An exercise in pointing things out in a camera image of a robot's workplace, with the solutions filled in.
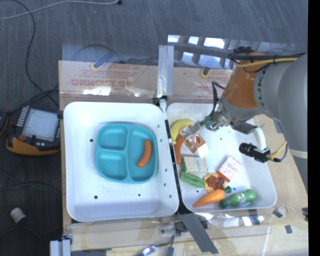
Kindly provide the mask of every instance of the transparent plastic sheet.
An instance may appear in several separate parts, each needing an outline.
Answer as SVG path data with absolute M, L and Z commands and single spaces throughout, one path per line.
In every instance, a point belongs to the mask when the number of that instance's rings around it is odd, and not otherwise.
M 177 38 L 177 42 L 171 41 L 170 38 Z M 179 102 L 179 103 L 206 103 L 212 104 L 213 103 L 213 91 L 212 91 L 212 81 L 216 81 L 222 87 L 225 87 L 228 83 L 229 77 L 231 75 L 232 69 L 234 68 L 230 62 L 226 59 L 228 53 L 232 51 L 235 46 L 244 45 L 244 46 L 258 46 L 256 49 L 262 52 L 268 52 L 270 49 L 276 49 L 275 52 L 281 54 L 288 54 L 294 52 L 294 45 L 291 44 L 270 44 L 270 43 L 257 43 L 257 42 L 247 42 L 247 41 L 238 41 L 238 40 L 226 40 L 218 38 L 219 42 L 224 42 L 224 46 L 209 46 L 205 45 L 202 47 L 201 45 L 197 46 L 197 43 L 193 43 L 195 47 L 186 46 L 181 44 L 181 38 L 186 38 L 183 36 L 169 36 L 168 44 L 170 46 L 174 46 L 174 64 L 173 64 L 173 85 L 172 85 L 172 94 L 170 88 L 168 90 L 166 86 L 168 82 L 168 64 L 170 64 L 171 57 L 162 56 L 166 61 L 159 61 L 161 57 L 159 53 L 161 50 L 159 48 L 152 48 L 152 47 L 145 47 L 141 46 L 134 46 L 128 47 L 128 45 L 117 45 L 117 49 L 125 48 L 126 51 L 128 49 L 134 49 L 133 54 L 124 54 L 122 50 L 116 51 L 116 55 L 123 55 L 126 58 L 126 63 L 117 63 L 120 62 L 121 58 L 118 58 L 111 64 L 105 64 L 103 67 L 104 69 L 100 69 L 103 72 L 108 73 L 106 77 L 109 79 L 112 77 L 113 71 L 118 72 L 118 67 L 123 65 L 138 65 L 139 67 L 142 66 L 143 71 L 141 69 L 137 69 L 137 74 L 130 73 L 130 76 L 124 76 L 123 80 L 124 83 L 120 85 L 120 83 L 115 86 L 115 83 L 108 84 L 107 87 L 110 89 L 103 90 L 99 88 L 99 86 L 90 87 L 90 91 L 84 90 L 67 90 L 64 85 L 70 85 L 67 83 L 62 82 L 60 84 L 60 98 L 62 99 L 61 108 L 63 109 L 68 103 L 74 101 L 95 101 L 95 102 L 129 102 L 129 103 L 156 103 L 155 99 L 159 98 L 160 96 L 167 96 L 167 105 Z M 67 45 L 65 49 L 73 48 L 73 44 Z M 69 73 L 69 69 L 76 67 L 78 71 L 82 70 L 81 65 L 86 65 L 85 72 L 89 72 L 92 76 L 96 74 L 98 71 L 94 72 L 89 68 L 95 62 L 99 56 L 103 56 L 104 52 L 100 52 L 98 57 L 94 57 L 91 53 L 88 53 L 90 59 L 85 57 L 79 56 L 79 47 L 75 47 L 73 49 L 73 53 L 76 53 L 77 59 L 72 60 L 70 56 L 69 50 L 64 50 L 63 52 L 63 61 L 60 63 L 60 74 L 64 74 L 66 76 L 61 76 L 61 81 L 68 80 L 65 77 L 68 77 L 71 72 Z M 208 63 L 213 63 L 210 65 L 210 72 L 207 78 L 203 78 L 200 76 L 201 71 L 203 68 L 208 66 Z M 223 93 L 222 88 L 217 88 L 218 97 L 221 96 Z M 257 118 L 254 120 L 256 125 L 261 125 L 264 123 L 264 119 Z M 212 239 L 222 239 L 222 238 L 229 238 L 230 240 L 232 237 L 243 237 L 243 236 L 265 236 L 264 243 L 262 243 L 261 249 L 258 249 L 261 253 L 264 252 L 264 246 L 268 241 L 268 234 L 271 232 L 271 223 L 277 223 L 279 220 L 283 218 L 287 218 L 288 221 L 295 221 L 296 219 L 303 219 L 304 215 L 303 212 L 300 211 L 299 207 L 291 206 L 290 199 L 288 200 L 286 192 L 284 191 L 284 187 L 281 184 L 282 179 L 278 179 L 279 176 L 279 167 L 278 164 L 268 163 L 270 168 L 270 172 L 272 175 L 272 180 L 274 182 L 276 193 L 277 193 L 277 201 L 273 207 L 270 208 L 259 208 L 259 209 L 250 209 L 248 210 L 228 210 L 225 212 L 197 212 L 196 214 L 199 216 L 201 220 L 205 220 L 208 226 L 207 232 Z M 138 223 L 136 230 L 139 235 L 134 236 L 130 240 L 117 240 L 110 241 L 108 239 L 101 238 L 102 241 L 95 241 L 92 244 L 88 242 L 87 239 L 84 239 L 88 235 L 88 226 L 90 227 L 97 227 L 97 233 L 102 234 L 105 232 L 106 236 L 109 238 L 110 236 L 113 237 L 112 231 L 110 231 L 110 226 L 117 223 L 117 227 L 121 227 L 125 232 L 126 228 L 129 224 Z M 140 223 L 146 224 L 146 226 L 152 230 L 153 232 L 157 233 L 158 236 L 149 237 L 147 232 L 145 235 L 142 235 L 143 229 L 141 229 Z M 73 244 L 73 249 L 75 251 L 83 250 L 83 249 L 95 249 L 101 248 L 101 244 L 105 244 L 105 248 L 120 248 L 120 247 L 132 247 L 132 246 L 142 246 L 143 248 L 146 245 L 161 245 L 167 244 L 170 241 L 170 236 L 172 234 L 175 235 L 175 241 L 177 242 L 186 242 L 192 241 L 193 238 L 188 233 L 188 231 L 183 231 L 179 234 L 176 230 L 177 223 L 181 224 L 181 221 L 177 219 L 177 216 L 168 216 L 166 218 L 155 218 L 155 219 L 123 219 L 117 221 L 97 221 L 97 222 L 90 222 L 90 223 L 72 223 L 67 224 L 65 226 L 65 234 L 71 234 L 73 238 L 78 238 L 76 240 L 81 241 L 80 243 L 75 242 Z M 190 254 L 190 250 L 186 250 L 188 255 L 196 255 L 199 254 L 195 252 L 194 254 Z

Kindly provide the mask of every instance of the black and orange device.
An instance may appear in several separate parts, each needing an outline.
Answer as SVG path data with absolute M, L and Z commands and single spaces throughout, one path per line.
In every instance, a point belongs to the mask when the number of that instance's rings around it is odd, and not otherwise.
M 60 150 L 60 133 L 56 109 L 23 104 L 7 129 L 6 148 L 19 155 L 55 154 Z

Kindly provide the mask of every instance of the green bottle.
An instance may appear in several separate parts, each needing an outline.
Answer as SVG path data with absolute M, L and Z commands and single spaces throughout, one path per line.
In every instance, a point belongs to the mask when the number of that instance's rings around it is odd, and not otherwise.
M 228 199 L 223 199 L 219 203 L 222 208 L 226 208 L 228 206 L 241 206 L 255 199 L 256 193 L 252 189 L 246 189 L 245 191 L 232 194 Z

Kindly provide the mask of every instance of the yellow cable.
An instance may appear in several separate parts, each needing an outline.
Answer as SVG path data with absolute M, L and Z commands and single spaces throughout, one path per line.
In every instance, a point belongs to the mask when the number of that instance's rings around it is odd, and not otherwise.
M 273 160 L 286 145 L 287 145 L 287 141 L 285 140 L 278 150 L 276 150 L 273 153 L 267 154 L 266 157 Z
M 276 58 L 276 59 L 266 59 L 266 60 L 261 60 L 261 61 L 256 61 L 256 62 L 251 62 L 247 64 L 239 64 L 238 62 L 232 61 L 235 66 L 239 68 L 246 68 L 246 67 L 252 67 L 260 64 L 267 64 L 267 63 L 273 63 L 273 62 L 294 62 L 298 58 Z

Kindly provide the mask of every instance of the white tray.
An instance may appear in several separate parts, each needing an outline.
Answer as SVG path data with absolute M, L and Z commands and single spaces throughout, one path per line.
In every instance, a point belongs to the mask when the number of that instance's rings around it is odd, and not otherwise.
M 212 111 L 213 104 L 202 103 L 173 103 L 167 108 L 167 118 L 172 126 L 176 121 L 189 119 L 194 123 L 203 120 Z M 228 156 L 232 156 L 241 164 L 240 173 L 227 183 L 232 188 L 232 193 L 226 193 L 228 198 L 231 194 L 246 189 L 253 189 L 256 193 L 255 201 L 246 203 L 240 207 L 227 207 L 222 209 L 219 203 L 212 203 L 202 207 L 193 207 L 193 204 L 207 194 L 204 188 L 197 188 L 183 180 L 180 180 L 182 200 L 185 206 L 192 212 L 212 213 L 243 209 L 259 209 L 272 207 L 277 200 L 277 193 L 272 181 L 267 163 L 261 163 L 239 152 L 241 143 L 257 145 L 253 133 L 245 135 L 233 130 L 231 127 L 222 127 L 217 131 L 203 129 L 199 133 L 207 142 L 209 154 L 204 157 L 209 173 L 219 170 Z M 195 156 L 186 145 L 181 146 L 181 156 Z M 177 165 L 178 173 L 183 169 L 182 164 Z
M 109 181 L 96 168 L 98 131 L 128 122 L 151 130 L 158 147 L 158 169 L 146 183 Z M 163 217 L 179 206 L 164 115 L 147 103 L 73 102 L 63 112 L 66 207 L 79 222 Z

